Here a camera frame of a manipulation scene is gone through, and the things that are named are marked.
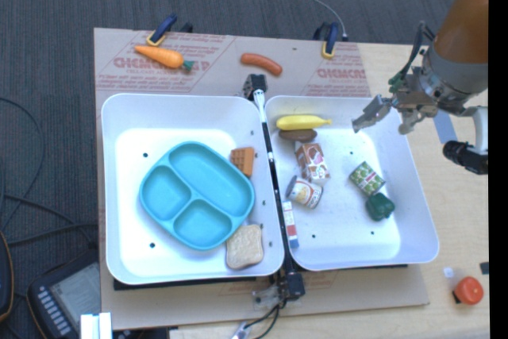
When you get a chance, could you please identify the blue divided plate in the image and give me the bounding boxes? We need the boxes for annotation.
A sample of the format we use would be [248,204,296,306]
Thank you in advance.
[138,141,256,252]

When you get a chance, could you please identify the black cylinder on white bracket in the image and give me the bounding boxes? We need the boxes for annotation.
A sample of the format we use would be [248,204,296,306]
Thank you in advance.
[442,105,490,176]

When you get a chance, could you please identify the white plastic tray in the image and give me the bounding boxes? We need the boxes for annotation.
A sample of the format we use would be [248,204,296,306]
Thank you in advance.
[263,94,441,272]
[100,92,287,286]

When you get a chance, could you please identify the brown cardboard board red print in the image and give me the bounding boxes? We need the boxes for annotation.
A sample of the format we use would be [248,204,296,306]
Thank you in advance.
[93,27,431,331]

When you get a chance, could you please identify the thin black and white rod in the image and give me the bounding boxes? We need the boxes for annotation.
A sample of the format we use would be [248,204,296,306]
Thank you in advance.
[252,88,298,275]

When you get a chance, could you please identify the beige bread slice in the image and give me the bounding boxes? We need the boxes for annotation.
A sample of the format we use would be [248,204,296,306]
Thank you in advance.
[225,224,265,271]

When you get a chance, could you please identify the green bell pepper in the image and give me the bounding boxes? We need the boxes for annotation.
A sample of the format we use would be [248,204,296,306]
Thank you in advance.
[364,191,397,222]

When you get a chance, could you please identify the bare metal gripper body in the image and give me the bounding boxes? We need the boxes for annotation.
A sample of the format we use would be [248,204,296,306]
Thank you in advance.
[391,67,474,120]

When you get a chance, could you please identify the white and yellow can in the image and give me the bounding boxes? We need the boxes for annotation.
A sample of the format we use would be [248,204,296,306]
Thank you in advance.
[284,175,324,210]

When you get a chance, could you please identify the orange carrot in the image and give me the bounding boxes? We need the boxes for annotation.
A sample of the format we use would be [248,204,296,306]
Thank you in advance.
[133,44,196,73]

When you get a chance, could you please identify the green and white can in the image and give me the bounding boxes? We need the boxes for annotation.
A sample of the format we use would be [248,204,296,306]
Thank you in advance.
[348,160,387,198]

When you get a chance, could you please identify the orange sausage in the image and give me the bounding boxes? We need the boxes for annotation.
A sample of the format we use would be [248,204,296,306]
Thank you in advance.
[240,52,284,78]

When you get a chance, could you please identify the orange waffle biscuit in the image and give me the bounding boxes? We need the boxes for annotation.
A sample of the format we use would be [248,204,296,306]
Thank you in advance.
[229,146,256,178]

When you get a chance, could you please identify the yellow banana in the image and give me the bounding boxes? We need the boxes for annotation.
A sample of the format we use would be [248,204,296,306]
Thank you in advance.
[275,114,333,132]

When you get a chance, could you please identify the brown oval toy food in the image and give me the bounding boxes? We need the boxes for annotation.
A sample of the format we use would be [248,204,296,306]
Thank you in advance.
[278,128,319,144]

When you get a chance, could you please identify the orange round toy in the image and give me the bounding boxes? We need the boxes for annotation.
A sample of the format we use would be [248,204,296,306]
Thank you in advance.
[452,275,485,306]

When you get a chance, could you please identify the brown and white carton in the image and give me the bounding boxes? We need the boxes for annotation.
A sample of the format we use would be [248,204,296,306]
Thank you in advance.
[294,142,332,187]

